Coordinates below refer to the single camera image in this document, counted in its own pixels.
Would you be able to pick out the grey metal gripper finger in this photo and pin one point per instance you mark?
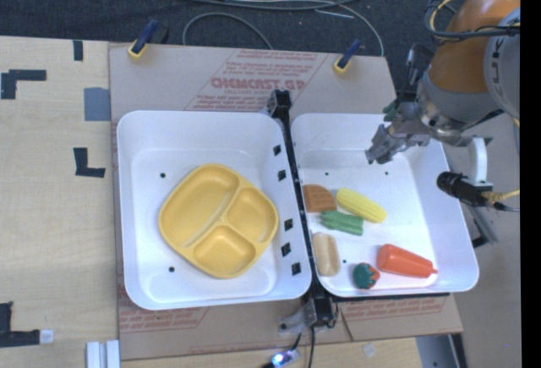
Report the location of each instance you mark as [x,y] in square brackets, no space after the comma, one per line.
[389,151]
[375,146]

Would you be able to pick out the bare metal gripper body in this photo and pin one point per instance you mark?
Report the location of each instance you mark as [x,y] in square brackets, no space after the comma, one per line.
[416,125]

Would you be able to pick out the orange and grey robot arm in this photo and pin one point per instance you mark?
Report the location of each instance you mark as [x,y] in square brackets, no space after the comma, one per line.
[469,62]

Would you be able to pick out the yellow toy corn cob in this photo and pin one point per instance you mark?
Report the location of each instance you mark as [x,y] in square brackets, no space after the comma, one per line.
[360,204]

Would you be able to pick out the white plastic tray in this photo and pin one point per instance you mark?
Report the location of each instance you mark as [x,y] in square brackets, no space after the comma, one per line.
[203,205]
[406,226]

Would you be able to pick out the brown toy waffle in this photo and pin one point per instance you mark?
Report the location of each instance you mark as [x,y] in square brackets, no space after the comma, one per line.
[318,199]

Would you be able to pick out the green toy bean pods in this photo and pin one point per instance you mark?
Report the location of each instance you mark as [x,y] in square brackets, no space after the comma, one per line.
[343,222]

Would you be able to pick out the thin black rod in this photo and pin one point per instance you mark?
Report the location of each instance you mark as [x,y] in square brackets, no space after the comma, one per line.
[298,197]

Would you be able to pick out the orange toy carrot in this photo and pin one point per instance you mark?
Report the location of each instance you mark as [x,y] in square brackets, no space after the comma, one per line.
[403,260]

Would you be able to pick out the tan toy hot dog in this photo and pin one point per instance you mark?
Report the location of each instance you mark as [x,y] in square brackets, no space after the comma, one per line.
[326,253]

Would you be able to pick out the red toy strawberry green leaves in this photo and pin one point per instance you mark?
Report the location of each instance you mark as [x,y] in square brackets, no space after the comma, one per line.
[364,276]

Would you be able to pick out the brown cardboard board red print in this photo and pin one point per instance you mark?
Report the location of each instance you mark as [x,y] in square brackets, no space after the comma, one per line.
[253,74]

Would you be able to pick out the yellow divided plate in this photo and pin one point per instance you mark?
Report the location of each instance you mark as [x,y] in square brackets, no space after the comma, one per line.
[218,221]

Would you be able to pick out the black cylinder on white bracket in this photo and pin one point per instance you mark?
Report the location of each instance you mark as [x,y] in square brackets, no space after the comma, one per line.
[467,182]

